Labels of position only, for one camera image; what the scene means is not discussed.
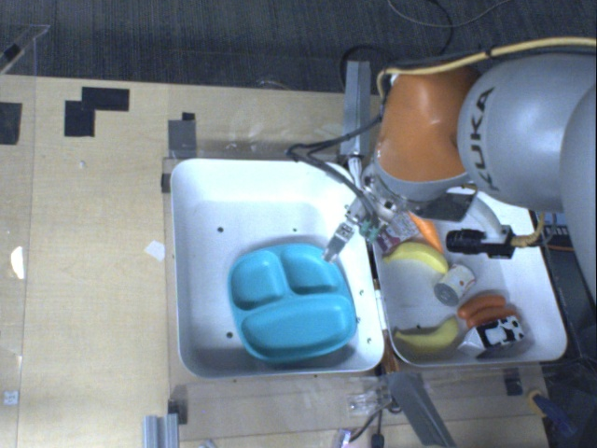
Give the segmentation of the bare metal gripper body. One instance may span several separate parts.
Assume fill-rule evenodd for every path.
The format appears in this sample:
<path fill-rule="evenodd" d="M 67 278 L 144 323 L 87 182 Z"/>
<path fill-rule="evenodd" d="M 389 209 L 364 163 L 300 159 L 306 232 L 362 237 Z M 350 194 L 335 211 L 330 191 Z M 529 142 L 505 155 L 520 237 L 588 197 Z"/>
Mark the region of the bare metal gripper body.
<path fill-rule="evenodd" d="M 410 216 L 403 198 L 392 193 L 371 169 L 352 168 L 356 199 L 347 209 L 347 219 L 363 237 L 410 237 Z"/>

